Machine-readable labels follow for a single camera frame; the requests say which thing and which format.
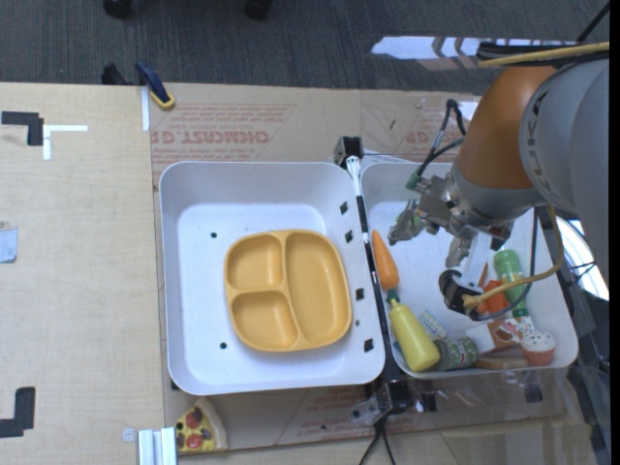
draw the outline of black bracket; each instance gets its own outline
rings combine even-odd
[[[0,438],[18,438],[25,429],[35,426],[35,392],[33,387],[20,387],[15,392],[13,418],[0,418]]]
[[[28,126],[28,145],[43,146],[43,119],[37,112],[2,112],[3,124]]]

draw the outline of orange carrot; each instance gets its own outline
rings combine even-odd
[[[377,230],[372,232],[372,249],[375,255],[375,265],[379,282],[386,290],[395,288],[398,284],[398,268],[393,256],[389,252],[388,246],[384,243]]]

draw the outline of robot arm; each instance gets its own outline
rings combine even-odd
[[[415,212],[427,230],[454,236],[447,267],[475,262],[481,235],[499,249],[514,219],[551,204],[579,218],[609,284],[608,101],[608,58],[560,70],[508,67],[497,76],[449,174],[407,185],[419,193]]]

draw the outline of yellow divided plate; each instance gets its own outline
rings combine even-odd
[[[344,266],[318,232],[260,232],[226,254],[224,283],[232,325],[251,348],[290,352],[336,342],[351,325]]]

